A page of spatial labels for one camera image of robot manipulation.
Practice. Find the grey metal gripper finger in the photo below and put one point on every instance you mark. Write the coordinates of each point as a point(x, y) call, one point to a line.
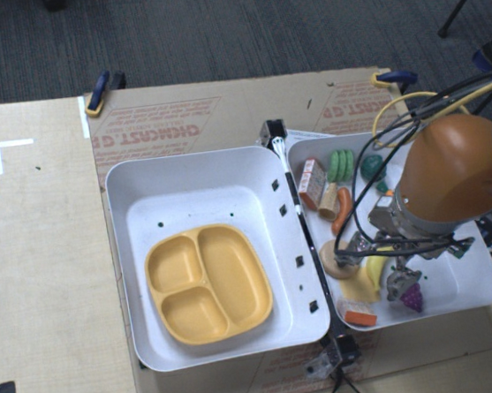
point(393, 288)
point(411, 277)

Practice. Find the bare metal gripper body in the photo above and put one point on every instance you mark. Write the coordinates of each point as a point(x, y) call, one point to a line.
point(385, 215)

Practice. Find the purple grapes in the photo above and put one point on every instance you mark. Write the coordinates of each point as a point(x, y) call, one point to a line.
point(413, 299)

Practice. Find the yellow banana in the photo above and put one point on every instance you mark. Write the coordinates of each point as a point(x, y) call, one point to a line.
point(377, 269)

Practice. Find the small green cube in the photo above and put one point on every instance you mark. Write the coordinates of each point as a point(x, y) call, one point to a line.
point(382, 186)

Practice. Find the yellow pizza slice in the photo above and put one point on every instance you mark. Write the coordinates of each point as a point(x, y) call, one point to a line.
point(359, 288)

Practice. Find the orange sausage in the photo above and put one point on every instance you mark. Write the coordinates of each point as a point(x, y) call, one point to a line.
point(344, 206)

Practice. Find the white plastic tray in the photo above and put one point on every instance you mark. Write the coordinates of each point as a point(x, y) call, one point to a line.
point(453, 286)
point(191, 189)

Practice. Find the dark green broccoli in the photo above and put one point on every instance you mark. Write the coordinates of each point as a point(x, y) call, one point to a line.
point(372, 166)

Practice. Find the tan bread piece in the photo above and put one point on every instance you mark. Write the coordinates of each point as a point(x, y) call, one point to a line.
point(328, 202)

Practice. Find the light green ribbed toy vegetable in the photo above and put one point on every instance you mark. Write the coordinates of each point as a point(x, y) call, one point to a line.
point(340, 165)

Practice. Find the tan round biscuit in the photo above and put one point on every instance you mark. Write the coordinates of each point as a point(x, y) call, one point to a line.
point(329, 254)

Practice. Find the orange and white carton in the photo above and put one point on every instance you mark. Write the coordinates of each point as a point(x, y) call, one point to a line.
point(312, 183)

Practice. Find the thin black and white rod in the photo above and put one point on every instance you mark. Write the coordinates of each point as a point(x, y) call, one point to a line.
point(305, 224)

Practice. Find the yellow divided plate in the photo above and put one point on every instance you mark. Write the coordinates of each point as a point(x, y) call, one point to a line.
point(232, 268)

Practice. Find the brown cardboard board red print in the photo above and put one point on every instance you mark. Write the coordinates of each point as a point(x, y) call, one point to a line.
point(218, 114)

